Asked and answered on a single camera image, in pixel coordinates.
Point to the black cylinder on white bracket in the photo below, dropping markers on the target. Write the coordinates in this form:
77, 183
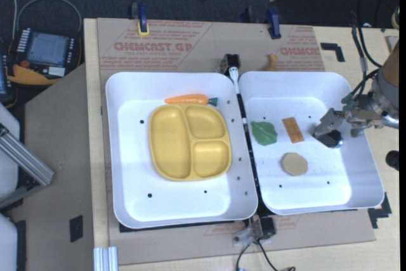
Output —
393, 160

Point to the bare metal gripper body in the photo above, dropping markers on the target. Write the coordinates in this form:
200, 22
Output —
374, 111

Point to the brown cardboard board red print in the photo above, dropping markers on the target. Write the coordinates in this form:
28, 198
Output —
190, 41

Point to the green lettuce leaf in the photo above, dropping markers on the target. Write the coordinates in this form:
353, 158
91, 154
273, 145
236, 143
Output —
264, 133

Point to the orange rectangular biscuit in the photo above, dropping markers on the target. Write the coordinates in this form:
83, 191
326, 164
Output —
292, 130

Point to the yellow divided plate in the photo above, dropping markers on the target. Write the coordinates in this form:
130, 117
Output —
171, 139

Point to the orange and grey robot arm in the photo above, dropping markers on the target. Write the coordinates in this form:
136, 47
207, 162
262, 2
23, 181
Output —
390, 73

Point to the thin black and white rod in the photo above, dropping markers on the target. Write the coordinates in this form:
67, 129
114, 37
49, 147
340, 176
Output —
244, 122

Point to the tan round biscuit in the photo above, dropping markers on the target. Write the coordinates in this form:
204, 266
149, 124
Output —
294, 163

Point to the tan toy food piece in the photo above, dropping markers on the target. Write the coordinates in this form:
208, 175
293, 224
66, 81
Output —
271, 63

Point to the orange carrot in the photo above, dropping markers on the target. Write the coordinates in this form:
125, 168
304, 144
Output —
187, 99

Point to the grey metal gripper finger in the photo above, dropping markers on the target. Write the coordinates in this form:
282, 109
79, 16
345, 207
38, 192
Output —
330, 120

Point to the white plastic tray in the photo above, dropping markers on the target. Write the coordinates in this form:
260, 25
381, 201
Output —
317, 193
177, 203

